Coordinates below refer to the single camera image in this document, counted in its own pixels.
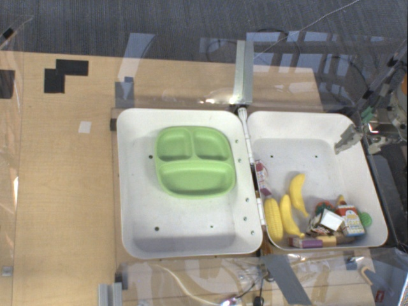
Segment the gray carpet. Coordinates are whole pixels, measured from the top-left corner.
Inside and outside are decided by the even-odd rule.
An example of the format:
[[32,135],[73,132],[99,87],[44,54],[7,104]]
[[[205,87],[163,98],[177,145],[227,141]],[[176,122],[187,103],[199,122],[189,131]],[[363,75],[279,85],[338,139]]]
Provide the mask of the gray carpet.
[[[243,39],[264,27],[302,28],[353,0],[0,0],[2,15],[33,15],[26,50],[122,56],[129,33],[162,34],[163,55],[191,59],[202,37]],[[407,0],[362,0],[310,30],[405,38]]]

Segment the wooden tabletop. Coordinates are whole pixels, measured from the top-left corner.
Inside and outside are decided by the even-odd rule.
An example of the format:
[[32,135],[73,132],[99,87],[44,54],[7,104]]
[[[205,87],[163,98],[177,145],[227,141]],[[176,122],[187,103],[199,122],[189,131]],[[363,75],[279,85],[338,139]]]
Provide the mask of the wooden tabletop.
[[[89,74],[66,76],[64,94],[45,94],[44,72],[46,68],[55,68],[56,59],[89,61]],[[18,212],[15,237],[11,237],[15,238],[14,274],[12,278],[0,278],[0,304],[11,305],[8,291],[13,283],[13,306],[96,305],[98,284],[111,284],[117,269],[109,127],[115,107],[115,82],[123,80],[123,74],[135,74],[135,94],[143,106],[168,106],[166,103],[171,100],[184,100],[187,101],[184,106],[197,107],[198,99],[232,91],[235,66],[0,52],[0,69],[16,69],[16,78],[24,79]],[[293,77],[294,73],[261,69],[254,77],[254,99],[263,102],[271,99],[280,105],[287,102],[288,109],[304,101],[311,110],[321,110],[313,73],[297,74],[295,82],[306,83],[308,87],[304,92],[296,91],[298,85],[290,87]],[[277,89],[271,89],[272,82]],[[0,100],[0,107],[5,103]],[[81,124],[91,126],[84,131]],[[8,220],[8,226],[9,232],[13,232],[12,220]],[[10,256],[2,256],[3,249],[1,252],[0,265],[10,264]],[[174,266],[181,267],[176,272],[188,273],[183,261],[175,262]],[[135,260],[135,264],[141,266],[139,272],[143,273],[144,263]],[[197,264],[201,271],[207,268],[212,273],[205,273],[206,276],[219,273],[218,259]],[[339,288],[340,281],[346,284],[349,274],[345,270],[337,276],[321,274],[318,279],[321,283],[310,281],[306,290],[316,301],[335,302],[340,298],[341,305],[355,305],[353,302],[358,298],[360,305],[372,305],[369,286],[355,273],[350,293],[339,296],[340,291],[345,291],[344,287]],[[332,281],[328,280],[329,275],[333,276]],[[160,278],[175,282],[167,270],[162,271]],[[146,297],[150,305],[187,303],[183,290],[173,288],[165,295],[154,291]],[[266,294],[274,295],[274,305],[284,305],[277,286],[266,288]],[[162,297],[168,297],[168,302],[159,303]],[[124,292],[125,305],[137,305],[139,298],[135,291]],[[216,294],[209,300],[217,300]],[[188,299],[188,305],[201,304]]]

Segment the wooden table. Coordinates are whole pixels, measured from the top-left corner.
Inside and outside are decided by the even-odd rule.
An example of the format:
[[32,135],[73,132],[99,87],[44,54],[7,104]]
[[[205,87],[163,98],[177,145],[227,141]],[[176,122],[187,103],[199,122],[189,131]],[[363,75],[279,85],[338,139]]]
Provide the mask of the wooden table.
[[[55,68],[56,59],[89,61],[89,75],[66,76],[65,94],[45,94],[44,69]],[[141,105],[168,106],[164,100],[176,98],[187,101],[186,107],[197,107],[197,99],[220,88],[227,95],[232,91],[235,65],[0,52],[0,69],[16,69],[16,78],[24,79],[14,274],[0,280],[0,304],[11,305],[8,291],[13,279],[13,306],[96,305],[98,284],[111,284],[118,265],[109,126],[115,82],[123,80],[118,76],[137,69],[135,94],[143,99]],[[306,83],[309,90],[293,94],[293,82]],[[279,89],[271,89],[271,83]],[[311,71],[294,74],[264,69],[254,77],[254,96],[257,101],[287,103],[289,109],[297,109],[303,101],[314,111],[321,110]],[[78,132],[81,122],[91,122],[89,133]],[[3,266],[10,258],[0,256],[0,261]],[[143,273],[144,263],[135,260],[135,264],[141,268],[138,273]],[[198,269],[186,268],[183,260],[172,266],[181,276],[199,270],[211,278],[220,272],[220,259],[197,261]],[[176,285],[168,271],[162,269],[157,275],[162,282]],[[208,294],[194,288],[189,289]],[[155,290],[148,298],[150,304],[187,303],[183,291],[165,290]],[[316,301],[334,303],[340,298],[342,305],[356,305],[356,300],[360,305],[373,304],[364,280],[345,270],[323,272],[306,292]],[[266,287],[265,294],[266,298],[273,295],[274,305],[285,304],[276,285]],[[159,302],[164,297],[167,301]],[[135,291],[124,292],[125,305],[137,305],[139,298]]]

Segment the green divided plate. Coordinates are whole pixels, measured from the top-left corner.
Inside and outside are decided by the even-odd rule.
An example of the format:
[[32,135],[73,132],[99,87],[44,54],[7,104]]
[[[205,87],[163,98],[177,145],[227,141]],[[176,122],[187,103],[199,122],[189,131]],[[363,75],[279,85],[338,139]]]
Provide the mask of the green divided plate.
[[178,197],[224,195],[235,186],[228,139],[209,127],[169,127],[157,136],[156,173],[160,186]]

